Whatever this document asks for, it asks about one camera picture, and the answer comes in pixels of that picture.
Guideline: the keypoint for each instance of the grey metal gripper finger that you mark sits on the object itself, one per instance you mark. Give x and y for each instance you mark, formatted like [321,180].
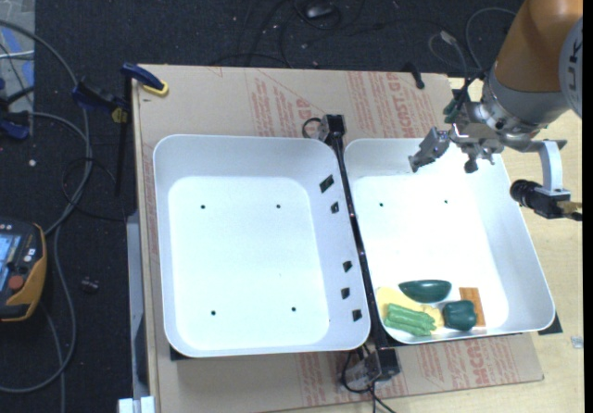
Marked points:
[471,165]
[428,149]

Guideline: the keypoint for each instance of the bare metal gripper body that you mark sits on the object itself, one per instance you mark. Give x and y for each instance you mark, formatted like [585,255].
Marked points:
[486,126]

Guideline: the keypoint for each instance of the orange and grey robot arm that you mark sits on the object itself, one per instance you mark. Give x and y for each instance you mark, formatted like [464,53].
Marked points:
[533,41]

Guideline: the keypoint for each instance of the white plastic tray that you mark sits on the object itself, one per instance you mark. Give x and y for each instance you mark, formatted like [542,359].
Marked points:
[426,240]
[241,254]

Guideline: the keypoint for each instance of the thin black rod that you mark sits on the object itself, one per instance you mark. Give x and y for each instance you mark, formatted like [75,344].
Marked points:
[359,240]

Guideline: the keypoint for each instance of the orange biscuit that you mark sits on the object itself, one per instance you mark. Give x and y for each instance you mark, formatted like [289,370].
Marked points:
[472,296]

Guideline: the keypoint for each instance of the dark green bowl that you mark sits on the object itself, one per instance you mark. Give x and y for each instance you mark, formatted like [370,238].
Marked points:
[425,291]

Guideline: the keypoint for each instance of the green bell pepper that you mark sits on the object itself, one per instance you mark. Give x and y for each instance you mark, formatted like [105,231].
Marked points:
[459,315]

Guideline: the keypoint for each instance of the yellow toy food piece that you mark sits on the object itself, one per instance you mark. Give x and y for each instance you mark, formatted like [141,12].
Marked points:
[387,296]

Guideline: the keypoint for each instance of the green asparagus bundle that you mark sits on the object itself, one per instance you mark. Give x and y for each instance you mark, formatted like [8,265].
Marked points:
[410,319]

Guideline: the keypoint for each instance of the brown cardboard board red print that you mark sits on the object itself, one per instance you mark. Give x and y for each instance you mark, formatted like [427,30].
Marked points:
[259,96]

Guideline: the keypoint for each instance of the black cylinder on white bracket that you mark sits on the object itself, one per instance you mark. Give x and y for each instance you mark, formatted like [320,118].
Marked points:
[542,200]

